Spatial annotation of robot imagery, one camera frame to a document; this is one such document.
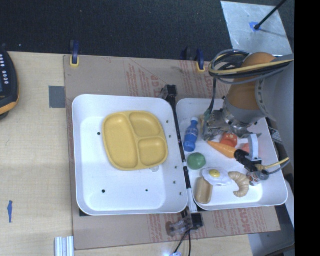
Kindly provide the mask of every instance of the toy food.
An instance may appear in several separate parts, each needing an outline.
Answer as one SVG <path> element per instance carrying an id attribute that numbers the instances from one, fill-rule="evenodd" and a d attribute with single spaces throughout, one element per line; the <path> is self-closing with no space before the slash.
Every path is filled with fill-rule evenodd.
<path id="1" fill-rule="evenodd" d="M 220 143 L 235 148 L 238 144 L 238 137 L 237 137 L 237 135 L 235 135 L 231 132 L 225 132 L 222 135 Z"/>
<path id="2" fill-rule="evenodd" d="M 236 149 L 234 147 L 210 140 L 208 141 L 208 144 L 226 157 L 235 158 Z"/>
<path id="3" fill-rule="evenodd" d="M 208 204 L 211 201 L 213 187 L 203 177 L 198 178 L 194 198 L 198 203 Z"/>
<path id="4" fill-rule="evenodd" d="M 249 191 L 250 184 L 250 180 L 247 176 L 238 171 L 230 171 L 228 175 L 239 186 L 239 190 L 233 192 L 234 195 L 238 198 L 246 196 Z"/>
<path id="5" fill-rule="evenodd" d="M 245 144 L 240 145 L 240 149 L 243 150 L 243 151 L 245 151 L 245 152 L 250 153 L 249 143 L 245 143 Z"/>
<path id="6" fill-rule="evenodd" d="M 192 153 L 187 159 L 187 164 L 192 170 L 199 170 L 206 164 L 206 158 L 201 153 Z"/>
<path id="7" fill-rule="evenodd" d="M 208 167 L 201 170 L 203 178 L 211 185 L 225 186 L 232 183 L 228 172 L 220 167 Z"/>

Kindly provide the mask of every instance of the green ball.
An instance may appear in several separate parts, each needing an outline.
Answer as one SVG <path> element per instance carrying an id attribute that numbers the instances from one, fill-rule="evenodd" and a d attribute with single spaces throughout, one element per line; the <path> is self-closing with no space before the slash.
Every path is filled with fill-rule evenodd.
<path id="1" fill-rule="evenodd" d="M 199 170 L 206 164 L 206 158 L 201 153 L 192 153 L 187 159 L 187 164 L 192 170 Z"/>

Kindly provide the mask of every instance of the toy fried egg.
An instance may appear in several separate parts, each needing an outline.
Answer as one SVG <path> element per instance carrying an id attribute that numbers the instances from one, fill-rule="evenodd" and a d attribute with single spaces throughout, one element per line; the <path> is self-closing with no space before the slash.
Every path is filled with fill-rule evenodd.
<path id="1" fill-rule="evenodd" d="M 214 186 L 226 186 L 232 183 L 228 172 L 221 167 L 208 167 L 201 170 L 203 178 Z"/>

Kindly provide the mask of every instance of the bottle cap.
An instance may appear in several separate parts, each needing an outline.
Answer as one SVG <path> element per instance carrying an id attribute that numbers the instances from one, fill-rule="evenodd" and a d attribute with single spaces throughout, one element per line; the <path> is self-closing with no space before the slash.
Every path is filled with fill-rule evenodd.
<path id="1" fill-rule="evenodd" d="M 192 118 L 191 118 L 191 122 L 192 122 L 192 121 L 196 121 L 197 123 L 199 123 L 199 118 L 198 118 L 198 117 L 192 117 Z"/>

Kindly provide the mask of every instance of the cardboard sheet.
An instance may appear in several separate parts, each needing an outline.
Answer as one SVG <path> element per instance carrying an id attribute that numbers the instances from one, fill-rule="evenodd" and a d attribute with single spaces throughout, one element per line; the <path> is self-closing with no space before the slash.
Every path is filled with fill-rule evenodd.
<path id="1" fill-rule="evenodd" d="M 207 71 L 198 72 L 196 62 L 188 60 L 80 56 L 78 67 L 70 66 L 69 55 L 63 61 L 75 250 L 179 241 L 180 235 L 167 234 L 166 224 L 181 220 L 180 213 L 112 216 L 81 213 L 76 199 L 72 102 L 82 94 L 158 97 L 165 85 L 176 85 L 177 102 L 184 98 L 206 99 L 212 97 L 213 78 Z M 218 83 L 216 97 L 226 96 L 229 88 Z M 191 239 L 280 230 L 273 206 L 201 214 L 204 226 L 191 233 Z"/>

